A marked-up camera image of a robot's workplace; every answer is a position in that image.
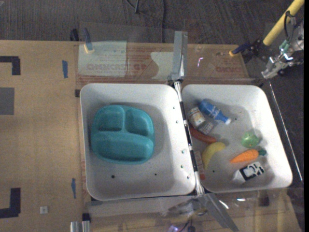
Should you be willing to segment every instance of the green ball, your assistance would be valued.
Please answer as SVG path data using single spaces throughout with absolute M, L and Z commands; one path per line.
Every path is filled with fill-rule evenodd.
M 252 148 L 259 143 L 258 137 L 253 132 L 246 132 L 241 138 L 241 145 L 246 148 Z

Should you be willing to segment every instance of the teal plate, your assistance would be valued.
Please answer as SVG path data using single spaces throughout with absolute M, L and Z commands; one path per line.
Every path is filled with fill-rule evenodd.
M 92 124 L 91 148 L 100 159 L 119 164 L 141 164 L 155 146 L 151 117 L 143 110 L 123 105 L 100 108 Z

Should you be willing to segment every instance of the white tray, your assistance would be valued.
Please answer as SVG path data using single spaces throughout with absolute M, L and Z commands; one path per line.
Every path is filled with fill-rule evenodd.
M 217 152 L 208 165 L 206 179 L 202 181 L 207 190 L 238 192 L 285 188 L 292 183 L 292 171 L 263 90 L 248 85 L 187 85 L 182 94 L 186 112 L 207 98 L 232 119 L 229 125 L 216 122 L 210 132 L 226 148 Z M 267 151 L 265 157 L 258 158 L 266 173 L 239 186 L 231 182 L 232 175 L 248 162 L 232 164 L 229 160 L 245 150 L 241 137 L 250 130 L 262 138 L 259 146 Z M 205 143 L 193 138 L 194 150 L 202 152 L 205 147 Z
M 84 130 L 86 186 L 101 201 L 186 195 L 195 188 L 180 104 L 176 91 L 167 85 L 88 84 L 80 93 Z M 140 165 L 100 160 L 89 146 L 92 121 L 105 105 L 140 108 L 154 122 L 154 155 Z

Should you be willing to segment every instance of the gray square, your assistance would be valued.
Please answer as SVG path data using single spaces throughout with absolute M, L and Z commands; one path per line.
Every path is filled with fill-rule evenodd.
M 14 88 L 0 87 L 0 115 L 14 115 Z

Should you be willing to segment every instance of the blue bottle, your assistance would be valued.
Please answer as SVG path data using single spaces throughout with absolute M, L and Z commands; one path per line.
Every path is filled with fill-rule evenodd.
M 228 125 L 232 121 L 230 118 L 224 116 L 224 114 L 219 108 L 209 103 L 207 99 L 202 100 L 198 108 L 202 113 L 205 113 L 206 115 L 208 115 L 209 117 L 213 119 L 221 120 L 226 125 Z

